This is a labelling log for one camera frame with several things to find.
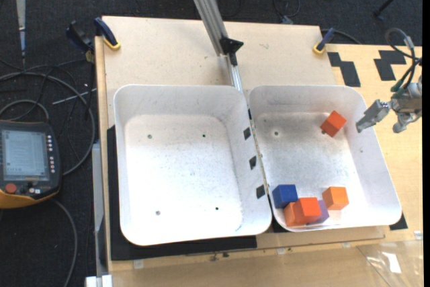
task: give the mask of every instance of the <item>orange cube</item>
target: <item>orange cube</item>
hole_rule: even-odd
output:
[[[329,117],[321,124],[323,132],[327,133],[331,137],[334,137],[338,131],[347,123],[346,119],[338,112],[333,110]]]
[[[292,206],[296,224],[308,224],[321,216],[317,198],[299,198]]]
[[[322,193],[322,196],[328,210],[341,210],[349,204],[345,187],[329,187]]]
[[[294,216],[293,205],[295,202],[290,202],[284,208],[285,221],[288,227],[297,226],[296,217]]]

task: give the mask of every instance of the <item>purple cube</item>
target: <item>purple cube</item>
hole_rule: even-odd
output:
[[[321,216],[315,222],[313,222],[313,224],[321,224],[330,217],[329,211],[327,210],[327,206],[325,205],[324,200],[318,200],[318,203],[321,209]]]
[[[279,184],[273,191],[275,208],[285,208],[290,202],[298,200],[295,184]]]

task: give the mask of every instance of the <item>plastic tray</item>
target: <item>plastic tray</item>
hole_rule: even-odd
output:
[[[243,94],[127,85],[114,96],[120,226],[156,245],[256,235],[271,210]]]
[[[358,133],[355,122],[366,110],[363,97],[347,86],[260,86],[249,96],[270,195],[279,184],[295,184],[298,197],[317,197],[330,186],[347,188],[349,205],[330,210],[322,223],[286,225],[282,209],[275,219],[289,231],[311,231],[394,224],[398,201],[376,133]],[[320,125],[336,110],[347,119],[334,136]]]

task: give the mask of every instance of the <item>wooden block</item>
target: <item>wooden block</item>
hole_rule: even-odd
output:
[[[321,216],[317,198],[299,198],[293,205],[293,211],[297,224],[308,224]]]
[[[341,210],[349,204],[345,187],[329,187],[322,193],[322,196],[328,210]]]
[[[279,184],[273,191],[273,203],[275,208],[285,208],[290,202],[297,201],[297,189],[295,184]]]
[[[338,131],[340,131],[345,123],[347,123],[346,119],[333,110],[329,117],[321,124],[321,129],[323,132],[333,137]]]
[[[321,216],[318,218],[317,221],[315,221],[315,223],[321,224],[330,217],[330,214],[329,214],[329,211],[327,210],[327,206],[325,205],[324,200],[318,200],[318,204],[320,205]]]
[[[285,221],[287,223],[288,227],[297,226],[296,217],[294,216],[294,209],[293,205],[295,202],[290,202],[285,208],[284,208],[284,216]]]

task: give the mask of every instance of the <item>blue cube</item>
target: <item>blue cube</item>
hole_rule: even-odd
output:
[[[272,191],[275,208],[285,208],[290,202],[298,200],[295,184],[279,184]]]

